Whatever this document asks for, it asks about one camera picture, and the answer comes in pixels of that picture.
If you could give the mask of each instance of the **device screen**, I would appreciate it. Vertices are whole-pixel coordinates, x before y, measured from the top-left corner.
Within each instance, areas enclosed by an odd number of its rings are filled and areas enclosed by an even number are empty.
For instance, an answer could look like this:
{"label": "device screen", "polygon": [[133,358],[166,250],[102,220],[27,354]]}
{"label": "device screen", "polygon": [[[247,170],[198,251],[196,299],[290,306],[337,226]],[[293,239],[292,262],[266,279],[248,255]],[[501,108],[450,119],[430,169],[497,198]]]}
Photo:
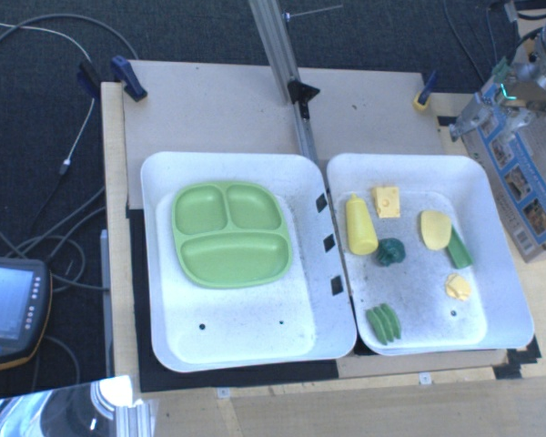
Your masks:
{"label": "device screen", "polygon": [[0,338],[18,340],[32,282],[32,270],[0,267]]}

